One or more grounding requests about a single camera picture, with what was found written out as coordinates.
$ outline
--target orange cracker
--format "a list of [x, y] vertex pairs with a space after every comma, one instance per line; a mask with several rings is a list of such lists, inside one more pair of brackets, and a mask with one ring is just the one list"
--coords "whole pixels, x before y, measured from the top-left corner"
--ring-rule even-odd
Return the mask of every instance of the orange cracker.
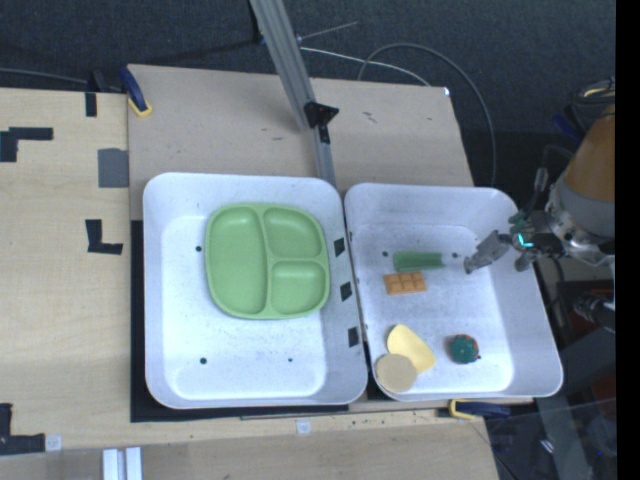
[[401, 295], [403, 293], [426, 292], [427, 283], [422, 272], [402, 272], [399, 274], [386, 274], [384, 285], [389, 295]]

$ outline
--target white tray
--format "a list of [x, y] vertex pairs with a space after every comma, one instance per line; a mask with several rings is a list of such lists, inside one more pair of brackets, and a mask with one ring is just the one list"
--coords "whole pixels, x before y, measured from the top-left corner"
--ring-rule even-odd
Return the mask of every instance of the white tray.
[[[508, 231], [516, 211], [506, 194], [490, 188], [364, 183], [347, 192], [371, 363], [388, 353], [386, 338], [398, 323], [416, 332], [437, 359], [406, 392], [381, 386], [388, 396], [411, 402], [542, 397], [560, 388], [562, 367], [533, 270], [515, 270], [514, 250], [471, 274], [463, 267], [491, 231]], [[387, 295], [383, 276], [395, 272], [396, 251], [440, 252], [445, 268], [423, 271], [426, 292]], [[449, 357], [447, 340], [459, 333], [478, 341], [480, 360], [460, 365]]]
[[[297, 206], [318, 220], [331, 275], [319, 311], [256, 321], [215, 306], [205, 274], [205, 227], [212, 212], [241, 202]], [[367, 365], [357, 298], [342, 201], [330, 184], [166, 173], [147, 184], [143, 212], [146, 381], [160, 403], [177, 409], [341, 405], [362, 394]], [[345, 249], [336, 255], [340, 239]], [[343, 300], [347, 287], [352, 295]]]

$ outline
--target metal bracket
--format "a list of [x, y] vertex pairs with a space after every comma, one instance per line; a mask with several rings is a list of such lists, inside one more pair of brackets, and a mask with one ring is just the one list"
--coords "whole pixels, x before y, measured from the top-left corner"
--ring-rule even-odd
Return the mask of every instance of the metal bracket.
[[329, 128], [327, 125], [340, 112], [335, 107], [322, 105], [315, 101], [310, 101], [304, 106], [304, 113], [307, 116], [307, 122], [311, 128], [317, 128], [320, 133], [320, 141], [323, 144], [331, 144], [329, 138]]

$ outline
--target black cable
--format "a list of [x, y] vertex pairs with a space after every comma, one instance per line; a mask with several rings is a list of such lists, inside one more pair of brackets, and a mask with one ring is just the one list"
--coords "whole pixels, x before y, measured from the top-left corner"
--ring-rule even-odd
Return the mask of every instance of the black cable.
[[262, 42], [262, 32], [260, 32], [258, 18], [251, 5], [251, 0], [247, 0], [247, 7], [249, 8], [249, 18], [251, 19], [251, 42], [253, 44], [260, 44]]
[[553, 261], [553, 264], [556, 267], [556, 270], [558, 272], [558, 283], [564, 283], [565, 282], [565, 275], [564, 275], [564, 269], [562, 268], [562, 264], [560, 263], [560, 260], [558, 260], [557, 258], [551, 258], [551, 261]]
[[540, 162], [541, 167], [546, 168], [546, 163], [549, 158], [549, 152], [555, 151], [556, 153], [561, 154], [568, 160], [573, 158], [573, 152], [568, 150], [567, 148], [563, 148], [562, 146], [558, 146], [557, 144], [547, 144], [542, 151], [542, 161]]
[[[81, 78], [72, 78], [69, 76], [63, 76], [63, 75], [53, 75], [51, 73], [42, 73], [40, 71], [31, 71], [28, 69], [12, 69], [12, 68], [2, 68], [0, 67], [0, 73], [7, 73], [7, 74], [11, 74], [11, 75], [22, 75], [22, 76], [37, 76], [40, 78], [50, 78], [53, 80], [61, 80], [63, 82], [71, 82], [74, 84], [82, 84], [84, 86], [87, 86], [87, 80], [82, 80]], [[115, 92], [120, 92], [120, 89], [118, 87], [112, 87], [109, 86], [109, 89], [115, 91]]]
[[242, 48], [248, 48], [249, 46], [254, 46], [253, 39], [238, 41], [236, 43], [225, 44], [222, 46], [212, 46], [211, 48], [189, 50], [186, 52], [165, 55], [162, 57], [152, 57], [150, 59], [145, 59], [142, 63], [154, 64], [154, 65], [164, 65], [164, 64], [175, 65], [178, 62], [197, 60], [214, 53], [226, 53], [234, 50], [240, 50]]
[[478, 101], [480, 101], [480, 105], [482, 106], [482, 110], [484, 112], [485, 118], [487, 120], [487, 125], [489, 127], [489, 135], [491, 137], [491, 148], [492, 148], [492, 169], [491, 169], [492, 172], [491, 172], [491, 184], [490, 185], [492, 187], [494, 187], [495, 184], [496, 184], [496, 173], [497, 173], [497, 170], [498, 170], [498, 166], [497, 166], [498, 160], [497, 160], [497, 152], [496, 152], [496, 138], [495, 138], [495, 133], [493, 131], [493, 123], [491, 121], [491, 116], [489, 115], [489, 110], [487, 109], [487, 106], [485, 105], [484, 99], [480, 95], [480, 91], [478, 91], [478, 89], [475, 86], [475, 84], [473, 83], [473, 81], [451, 59], [449, 59], [445, 55], [437, 52], [436, 50], [433, 50], [433, 49], [428, 48], [427, 46], [423, 46], [421, 44], [416, 44], [416, 43], [393, 43], [393, 44], [389, 44], [389, 45], [383, 46], [381, 48], [378, 48], [376, 51], [374, 51], [371, 55], [369, 55], [366, 58], [364, 64], [362, 65], [362, 67], [360, 68], [360, 71], [358, 72], [357, 80], [362, 80], [362, 75], [364, 74], [365, 69], [371, 63], [371, 61], [375, 57], [377, 57], [380, 53], [385, 52], [387, 50], [398, 49], [398, 48], [409, 48], [409, 49], [413, 49], [413, 50], [420, 50], [420, 51], [427, 52], [427, 53], [430, 53], [432, 55], [435, 55], [437, 58], [439, 58], [440, 60], [446, 62], [447, 64], [449, 64], [449, 66], [451, 66], [453, 69], [455, 69], [458, 72], [458, 74], [460, 74], [462, 76], [462, 78], [464, 78], [464, 80], [469, 84], [469, 86], [471, 87], [471, 89], [475, 93], [476, 97], [478, 98]]

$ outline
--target black carpet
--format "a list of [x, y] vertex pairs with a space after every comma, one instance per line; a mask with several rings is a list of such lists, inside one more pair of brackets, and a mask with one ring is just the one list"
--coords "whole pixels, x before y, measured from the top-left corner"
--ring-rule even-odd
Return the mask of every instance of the black carpet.
[[[475, 84], [496, 135], [496, 187], [520, 204], [546, 144], [567, 144], [553, 116], [571, 92], [615, 75], [616, 0], [284, 0], [301, 46], [366, 58], [396, 42], [427, 46]], [[0, 68], [119, 86], [129, 63], [275, 73], [251, 43], [246, 0], [0, 0]], [[357, 22], [340, 30], [325, 29]], [[354, 79], [360, 64], [303, 52], [310, 76]], [[393, 49], [381, 62], [446, 86], [476, 185], [492, 181], [492, 146], [477, 95], [424, 51]], [[417, 83], [369, 66], [366, 80]], [[0, 72], [0, 86], [82, 90], [75, 83]]]

